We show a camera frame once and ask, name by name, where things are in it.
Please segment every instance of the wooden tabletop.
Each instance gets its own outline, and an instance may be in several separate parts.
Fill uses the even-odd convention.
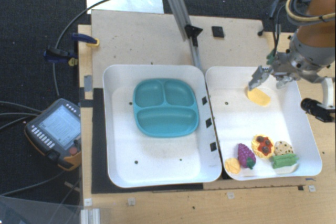
[[[91,26],[79,32],[91,35]],[[282,33],[279,50],[288,48],[289,33]],[[271,48],[271,33],[264,33]],[[80,87],[92,75],[92,48],[79,43]],[[335,76],[335,65],[321,76]],[[321,100],[319,84],[298,82],[302,98]],[[85,99],[92,99],[92,91]],[[194,191],[141,191],[117,194],[91,193],[92,108],[81,108],[82,192],[88,209],[100,208],[101,223],[335,223],[336,167],[335,124],[312,116],[309,122],[316,139],[323,168],[312,178],[217,180]]]

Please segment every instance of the black bracket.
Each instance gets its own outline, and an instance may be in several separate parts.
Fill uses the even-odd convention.
[[[186,25],[184,29],[187,34],[187,37],[192,38],[193,46],[198,47],[197,37],[203,31],[203,29],[192,25]]]

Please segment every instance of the black carpet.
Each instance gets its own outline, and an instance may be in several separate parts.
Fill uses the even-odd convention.
[[[191,15],[262,19],[271,31],[268,8],[273,0],[185,0]],[[44,62],[43,52],[54,46],[64,27],[86,8],[86,0],[0,0],[0,101],[15,102],[36,109],[47,108],[56,98],[52,66]],[[164,10],[170,12],[164,0]],[[295,27],[280,18],[283,31]],[[77,24],[89,24],[90,16],[82,16],[66,33],[59,48],[73,49],[70,34]],[[79,101],[77,69],[58,64],[57,80],[61,97]],[[15,112],[0,106],[0,113]],[[17,117],[1,116],[0,127]],[[42,182],[61,172],[42,157],[24,137],[24,124],[19,122],[0,131],[0,194]],[[47,202],[61,202],[69,188],[64,181],[74,183],[78,170],[64,173],[57,180],[12,197]],[[76,204],[79,195],[66,200]]]

